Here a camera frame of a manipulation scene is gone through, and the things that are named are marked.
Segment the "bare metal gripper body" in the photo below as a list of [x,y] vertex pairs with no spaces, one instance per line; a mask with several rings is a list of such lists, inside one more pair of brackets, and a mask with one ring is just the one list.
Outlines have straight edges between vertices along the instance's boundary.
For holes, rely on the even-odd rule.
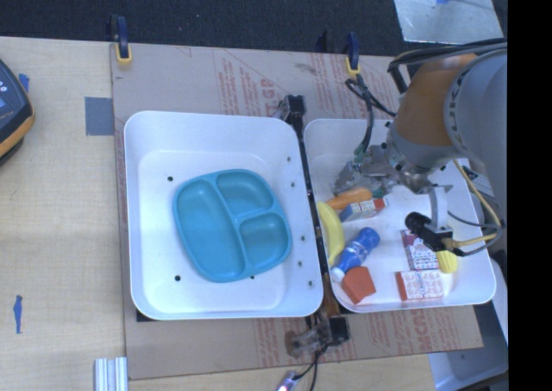
[[402,185],[414,194],[421,194],[433,186],[430,169],[409,161],[395,146],[388,144],[365,148],[360,145],[354,152],[352,170],[351,184],[372,191],[380,188],[383,192],[390,192],[394,186]]

